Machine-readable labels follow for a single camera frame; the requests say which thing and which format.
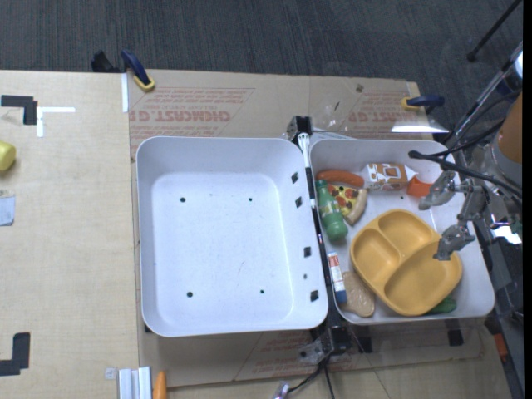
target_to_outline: white plastic tray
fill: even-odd
[[[421,179],[427,183],[433,182],[441,173],[438,164],[426,160],[413,160],[408,157],[410,150],[418,150],[423,154],[431,154],[445,150],[445,146],[428,140],[339,140],[323,139],[312,144],[311,164],[314,174],[320,170],[338,169],[360,172],[362,168],[372,162],[393,162],[404,164],[420,173]],[[431,207],[429,210],[418,209],[419,199],[400,191],[368,192],[367,207],[363,216],[354,226],[349,228],[346,241],[340,244],[330,244],[325,238],[327,251],[336,251],[342,271],[352,270],[349,257],[349,246],[352,238],[359,229],[375,219],[379,214],[390,209],[406,209],[419,215],[434,230],[442,234],[452,224],[456,223],[456,215],[460,213],[464,202],[463,194],[456,194],[453,199],[442,206]],[[470,224],[470,232],[475,230]],[[404,317],[393,312],[379,299],[376,301],[375,313],[370,318],[362,318],[355,313],[338,309],[343,317],[358,325],[383,323],[412,322],[440,318],[478,318],[488,314],[495,305],[495,293],[485,266],[485,261],[477,241],[467,244],[458,251],[463,265],[461,281],[455,288],[452,297],[457,307],[452,313],[431,314],[420,317]]]
[[[328,299],[283,139],[153,137],[136,156],[142,313],[164,337],[308,329]]]

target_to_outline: sausage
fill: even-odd
[[[364,187],[364,179],[346,170],[322,170],[316,174],[316,180],[326,180],[330,183],[344,183],[355,186],[356,188]]]

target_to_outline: green bottle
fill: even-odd
[[[347,226],[343,221],[340,205],[327,189],[326,180],[316,182],[319,217],[329,241],[336,242],[347,235]]]

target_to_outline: toy pizza slice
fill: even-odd
[[[353,226],[366,208],[367,190],[331,183],[328,184],[328,190],[340,205],[343,218]]]

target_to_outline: orange marker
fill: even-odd
[[[160,371],[155,379],[153,399],[166,399],[166,373]]]

